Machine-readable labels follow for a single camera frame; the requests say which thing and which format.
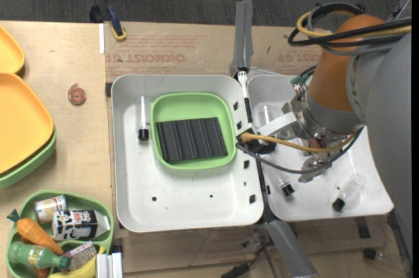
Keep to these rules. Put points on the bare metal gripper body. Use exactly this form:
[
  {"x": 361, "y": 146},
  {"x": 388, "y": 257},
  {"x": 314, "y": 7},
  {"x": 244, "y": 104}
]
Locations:
[{"x": 322, "y": 139}]

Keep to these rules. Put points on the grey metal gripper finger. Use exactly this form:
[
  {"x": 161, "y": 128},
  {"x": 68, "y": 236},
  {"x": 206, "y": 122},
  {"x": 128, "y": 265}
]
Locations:
[{"x": 316, "y": 173}]

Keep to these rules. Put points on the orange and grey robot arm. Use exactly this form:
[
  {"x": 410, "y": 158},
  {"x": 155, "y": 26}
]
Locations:
[{"x": 379, "y": 87}]

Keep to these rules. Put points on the white plastic tray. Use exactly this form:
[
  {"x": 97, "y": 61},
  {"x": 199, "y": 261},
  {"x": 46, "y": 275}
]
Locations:
[
  {"x": 183, "y": 198},
  {"x": 314, "y": 201}
]

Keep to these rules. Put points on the clear plastic bottle black cap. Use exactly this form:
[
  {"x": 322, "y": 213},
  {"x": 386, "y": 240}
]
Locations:
[
  {"x": 283, "y": 183},
  {"x": 143, "y": 116},
  {"x": 350, "y": 191},
  {"x": 389, "y": 258}
]

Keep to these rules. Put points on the thin black and white rod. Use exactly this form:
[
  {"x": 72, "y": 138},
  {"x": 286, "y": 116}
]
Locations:
[{"x": 247, "y": 106}]

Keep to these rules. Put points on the black ribbed rectangular block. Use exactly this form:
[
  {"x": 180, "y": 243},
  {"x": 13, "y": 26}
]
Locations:
[{"x": 191, "y": 139}]

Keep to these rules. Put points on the brown cardboard board red print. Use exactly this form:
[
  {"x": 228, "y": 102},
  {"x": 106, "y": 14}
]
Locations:
[{"x": 183, "y": 51}]

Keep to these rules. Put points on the green divided plate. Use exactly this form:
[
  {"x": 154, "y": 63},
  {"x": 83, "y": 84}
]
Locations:
[{"x": 82, "y": 198}]

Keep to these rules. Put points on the black and white milk carton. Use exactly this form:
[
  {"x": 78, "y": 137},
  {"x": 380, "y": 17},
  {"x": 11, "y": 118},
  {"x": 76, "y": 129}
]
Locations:
[{"x": 77, "y": 224}]

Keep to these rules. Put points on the small pink carton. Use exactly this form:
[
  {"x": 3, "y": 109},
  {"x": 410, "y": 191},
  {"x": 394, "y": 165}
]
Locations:
[{"x": 82, "y": 253}]

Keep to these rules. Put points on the pink round biscuit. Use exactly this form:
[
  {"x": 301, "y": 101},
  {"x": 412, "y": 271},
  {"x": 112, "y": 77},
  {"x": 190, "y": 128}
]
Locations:
[{"x": 77, "y": 94}]

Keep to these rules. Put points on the yellow banana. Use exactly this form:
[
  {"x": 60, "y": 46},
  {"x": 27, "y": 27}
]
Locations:
[{"x": 82, "y": 271}]

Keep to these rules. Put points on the small red and white can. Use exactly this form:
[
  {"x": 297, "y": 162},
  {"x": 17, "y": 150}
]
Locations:
[{"x": 50, "y": 208}]

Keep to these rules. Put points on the orange carrot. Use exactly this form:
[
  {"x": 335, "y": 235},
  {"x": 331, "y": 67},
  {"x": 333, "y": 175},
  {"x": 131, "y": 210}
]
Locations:
[{"x": 36, "y": 232}]

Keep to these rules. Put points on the green bottle yellow label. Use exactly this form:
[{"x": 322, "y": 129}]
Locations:
[{"x": 31, "y": 255}]

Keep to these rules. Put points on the orange plate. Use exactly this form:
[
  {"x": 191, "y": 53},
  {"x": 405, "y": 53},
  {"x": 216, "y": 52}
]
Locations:
[
  {"x": 8, "y": 51},
  {"x": 23, "y": 119}
]

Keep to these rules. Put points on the black cylinder on white bracket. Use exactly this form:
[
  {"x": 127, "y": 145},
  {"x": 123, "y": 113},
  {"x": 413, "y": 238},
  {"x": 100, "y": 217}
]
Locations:
[{"x": 278, "y": 123}]

